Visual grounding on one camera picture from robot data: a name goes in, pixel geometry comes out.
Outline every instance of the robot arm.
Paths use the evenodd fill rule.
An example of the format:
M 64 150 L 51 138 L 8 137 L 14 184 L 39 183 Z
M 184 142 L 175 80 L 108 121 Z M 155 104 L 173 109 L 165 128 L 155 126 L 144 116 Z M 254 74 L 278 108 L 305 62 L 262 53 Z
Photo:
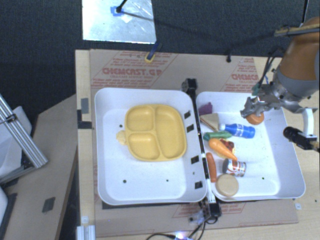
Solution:
M 303 27 L 319 25 L 319 22 L 320 17 L 315 17 L 308 20 Z M 248 97 L 244 109 L 240 111 L 241 116 L 253 125 L 260 124 L 264 120 L 264 112 L 272 108 L 282 107 L 292 113 L 302 114 L 303 131 L 288 127 L 283 134 L 299 147 L 317 151 L 319 146 L 315 146 L 317 136 L 313 135 L 312 114 L 317 108 L 304 108 L 299 102 L 319 90 L 319 38 L 319 31 L 296 35 L 280 65 L 273 72 L 272 81 L 269 84 L 262 84 L 262 80 L 258 82 L 252 94 L 255 97 Z

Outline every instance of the blue toy bottle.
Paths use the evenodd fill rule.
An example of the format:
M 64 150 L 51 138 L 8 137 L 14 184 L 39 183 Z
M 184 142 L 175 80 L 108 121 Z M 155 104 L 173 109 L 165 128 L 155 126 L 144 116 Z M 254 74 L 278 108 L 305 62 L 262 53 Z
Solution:
M 256 130 L 252 126 L 245 126 L 238 123 L 224 124 L 219 123 L 220 131 L 228 131 L 233 136 L 251 139 L 255 136 Z

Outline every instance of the yellow divided plate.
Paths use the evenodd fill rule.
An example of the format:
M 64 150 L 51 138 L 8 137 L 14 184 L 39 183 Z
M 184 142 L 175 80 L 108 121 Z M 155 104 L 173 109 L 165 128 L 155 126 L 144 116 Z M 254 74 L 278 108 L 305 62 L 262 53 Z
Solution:
M 187 139 L 179 112 L 162 104 L 138 105 L 125 115 L 130 153 L 143 161 L 169 161 L 186 152 Z

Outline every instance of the green toy vegetable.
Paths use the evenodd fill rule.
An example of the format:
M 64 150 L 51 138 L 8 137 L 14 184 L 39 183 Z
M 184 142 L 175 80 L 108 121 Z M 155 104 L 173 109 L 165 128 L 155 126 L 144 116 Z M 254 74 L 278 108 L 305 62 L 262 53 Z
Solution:
M 222 130 L 222 131 L 217 131 L 217 132 L 206 132 L 203 135 L 203 139 L 205 139 L 206 141 L 209 141 L 212 138 L 216 138 L 216 139 L 227 139 L 232 137 L 232 134 L 226 130 Z

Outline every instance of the black clip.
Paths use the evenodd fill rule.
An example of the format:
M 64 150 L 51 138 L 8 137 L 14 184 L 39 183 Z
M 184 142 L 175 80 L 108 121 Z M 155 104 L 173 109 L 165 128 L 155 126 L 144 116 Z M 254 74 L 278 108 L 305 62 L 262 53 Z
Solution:
M 1 122 L 0 122 L 0 125 L 1 125 L 1 124 L 4 124 L 5 122 L 11 123 L 11 122 L 13 122 L 13 121 L 15 121 L 15 120 L 17 120 L 17 119 L 18 119 L 18 117 L 17 117 L 16 114 L 11 114 L 11 115 L 9 115 L 4 121 L 1 121 Z

